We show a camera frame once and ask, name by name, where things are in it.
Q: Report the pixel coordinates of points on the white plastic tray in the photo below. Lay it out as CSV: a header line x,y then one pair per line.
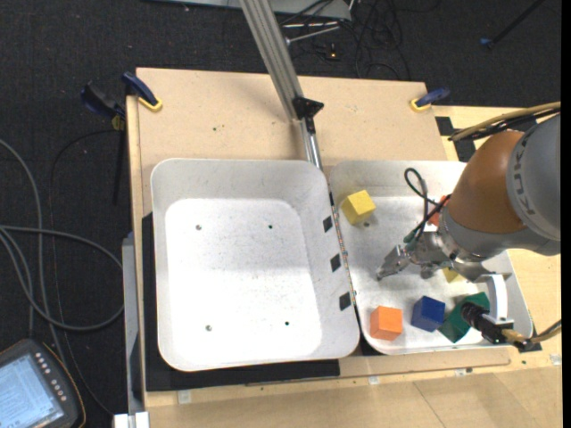
x,y
392,283
241,274

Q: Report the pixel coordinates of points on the pale wood board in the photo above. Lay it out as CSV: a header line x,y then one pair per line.
x,y
232,118

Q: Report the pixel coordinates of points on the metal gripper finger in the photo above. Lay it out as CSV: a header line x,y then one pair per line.
x,y
429,271
393,261

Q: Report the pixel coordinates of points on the red cube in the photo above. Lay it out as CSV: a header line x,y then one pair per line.
x,y
432,216

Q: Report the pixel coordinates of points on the blue cube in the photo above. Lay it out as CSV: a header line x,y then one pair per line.
x,y
427,314

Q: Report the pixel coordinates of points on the orange cube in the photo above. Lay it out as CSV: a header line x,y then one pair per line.
x,y
386,323

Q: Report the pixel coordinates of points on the black cylinder on white bracket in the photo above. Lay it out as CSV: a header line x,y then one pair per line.
x,y
497,292

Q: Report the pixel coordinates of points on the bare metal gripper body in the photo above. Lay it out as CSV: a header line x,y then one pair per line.
x,y
430,250

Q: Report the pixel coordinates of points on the large yellow cube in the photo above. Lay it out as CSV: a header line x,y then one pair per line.
x,y
358,208

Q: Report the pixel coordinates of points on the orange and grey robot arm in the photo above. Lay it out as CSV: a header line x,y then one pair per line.
x,y
490,185

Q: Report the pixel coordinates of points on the green cube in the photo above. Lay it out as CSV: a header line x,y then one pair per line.
x,y
454,326

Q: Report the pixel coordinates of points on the small yellow cube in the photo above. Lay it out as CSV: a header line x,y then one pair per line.
x,y
451,276

